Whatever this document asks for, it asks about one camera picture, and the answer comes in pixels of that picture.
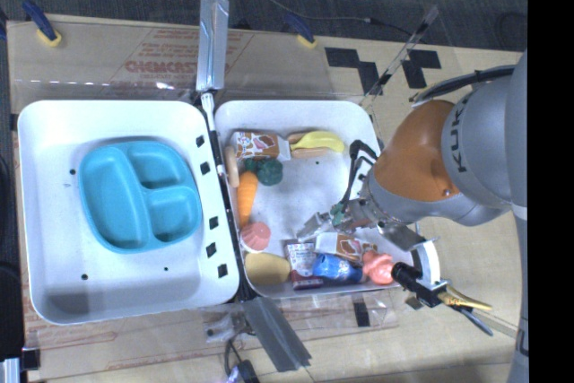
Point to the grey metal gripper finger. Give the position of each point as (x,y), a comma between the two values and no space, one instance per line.
(327,223)
(308,226)

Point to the brown and white carton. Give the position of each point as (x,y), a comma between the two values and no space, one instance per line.
(258,145)
(345,246)

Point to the pink and orange toy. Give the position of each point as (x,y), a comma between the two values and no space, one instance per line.
(379,268)

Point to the blue packet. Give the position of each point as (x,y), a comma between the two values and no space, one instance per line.
(334,268)

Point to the yellow lemon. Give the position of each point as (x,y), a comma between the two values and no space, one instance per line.
(266,269)

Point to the black cylinder on white bracket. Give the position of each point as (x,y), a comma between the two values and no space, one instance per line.
(423,282)

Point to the blue divided plate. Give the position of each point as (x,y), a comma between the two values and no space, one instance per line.
(116,193)

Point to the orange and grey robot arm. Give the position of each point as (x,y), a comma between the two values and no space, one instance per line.
(417,166)

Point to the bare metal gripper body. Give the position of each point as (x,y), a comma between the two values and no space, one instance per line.
(361,215)

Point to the brown cardboard board, red print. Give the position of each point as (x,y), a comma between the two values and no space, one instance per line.
(134,54)

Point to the white and red packet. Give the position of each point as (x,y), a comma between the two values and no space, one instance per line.
(302,262)

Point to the orange carrot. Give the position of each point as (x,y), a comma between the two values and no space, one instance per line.
(246,197)

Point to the green broccoli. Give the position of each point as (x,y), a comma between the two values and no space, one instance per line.
(269,172)

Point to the white plastic tray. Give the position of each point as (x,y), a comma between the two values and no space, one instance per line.
(309,188)
(54,148)

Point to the yellow banana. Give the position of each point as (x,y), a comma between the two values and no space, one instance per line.
(320,140)

